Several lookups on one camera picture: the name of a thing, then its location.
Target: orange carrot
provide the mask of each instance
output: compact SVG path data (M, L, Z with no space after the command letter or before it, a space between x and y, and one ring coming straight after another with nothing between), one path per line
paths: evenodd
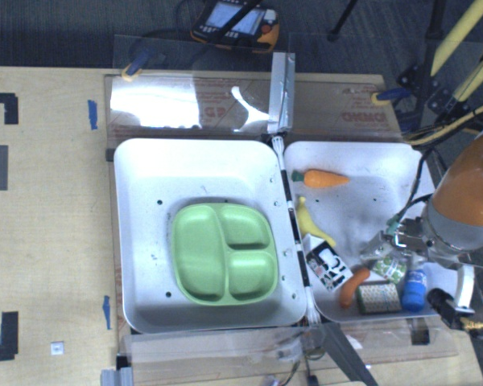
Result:
M366 267L354 272L349 280L347 280L340 289L340 297L338 302L342 309L347 309L351 306L353 302L353 295L356 292L357 287L363 283L364 280L368 279L370 276L370 270Z
M308 187L338 186L339 184L346 184L348 181L348 177L330 171L311 169L304 173L304 184Z

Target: green divided dish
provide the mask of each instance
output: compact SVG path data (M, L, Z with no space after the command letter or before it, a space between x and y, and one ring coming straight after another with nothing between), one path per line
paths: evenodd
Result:
M266 218L251 207L204 203L181 209L171 254L179 288L201 305L259 302L277 286L274 237Z

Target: toy banana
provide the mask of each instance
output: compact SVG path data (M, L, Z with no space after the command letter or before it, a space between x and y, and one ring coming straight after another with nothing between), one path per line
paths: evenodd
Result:
M327 233L322 232L313 222L313 219L306 208L306 198L304 196L299 197L299 206L297 207L296 212L297 223L299 224L299 230L302 236L309 233L310 235L324 239L332 248L336 246L336 241Z

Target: orange and black device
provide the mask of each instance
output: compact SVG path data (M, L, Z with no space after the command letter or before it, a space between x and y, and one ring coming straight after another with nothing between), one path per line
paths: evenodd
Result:
M230 48L250 47L253 52L266 53L274 49L279 37L279 20L276 11L257 5L231 30L217 39L217 33L244 6L247 0L207 0L200 17L190 32L194 40Z

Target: wooden table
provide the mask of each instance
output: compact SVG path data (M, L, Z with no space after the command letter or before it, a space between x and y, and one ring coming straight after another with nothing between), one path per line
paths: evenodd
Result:
M19 99L19 124L4 124L7 190L0 191L0 324L19 313L19 350L0 362L0 385L100 384L118 351L104 77L99 69L0 68L0 93ZM97 128L89 120L97 104ZM102 309L110 299L111 328ZM380 384L483 384L469 337L450 332L456 353L373 364ZM64 343L64 353L51 344ZM316 372L340 384L338 368ZM254 384L217 380L204 384ZM301 374L290 385L305 384Z

